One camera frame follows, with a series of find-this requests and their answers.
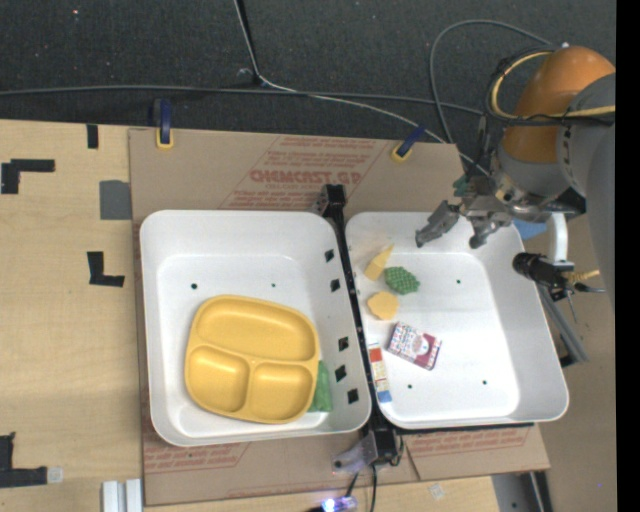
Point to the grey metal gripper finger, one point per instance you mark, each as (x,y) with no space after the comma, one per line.
(440,221)
(485,233)

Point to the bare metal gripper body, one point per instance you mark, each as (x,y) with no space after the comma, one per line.
(492,206)

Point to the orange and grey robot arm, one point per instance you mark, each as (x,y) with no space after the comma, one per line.
(555,100)

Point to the green toy grapes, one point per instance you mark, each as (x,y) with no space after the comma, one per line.
(401,280)

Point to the yellow cheese wedge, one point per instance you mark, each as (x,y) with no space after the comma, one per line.
(377,265)

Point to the white plastic tray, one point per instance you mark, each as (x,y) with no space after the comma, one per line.
(475,325)
(235,250)

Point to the yellow hexagonal biscuit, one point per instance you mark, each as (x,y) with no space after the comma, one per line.
(382,305)

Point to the thin black rod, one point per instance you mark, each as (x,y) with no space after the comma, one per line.
(352,295)

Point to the colourful printed carton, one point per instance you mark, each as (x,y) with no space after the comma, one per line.
(414,346)

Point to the white red and blue carton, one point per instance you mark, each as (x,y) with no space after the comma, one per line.
(380,372)

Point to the green bumpy toy vegetable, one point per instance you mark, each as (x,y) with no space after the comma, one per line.
(323,392)

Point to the yellow divided plate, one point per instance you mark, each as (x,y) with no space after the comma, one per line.
(250,357)

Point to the brown cardboard board, red print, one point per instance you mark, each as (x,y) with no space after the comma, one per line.
(200,175)

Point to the black cylinder on white bracket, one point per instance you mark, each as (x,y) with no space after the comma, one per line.
(542,270)

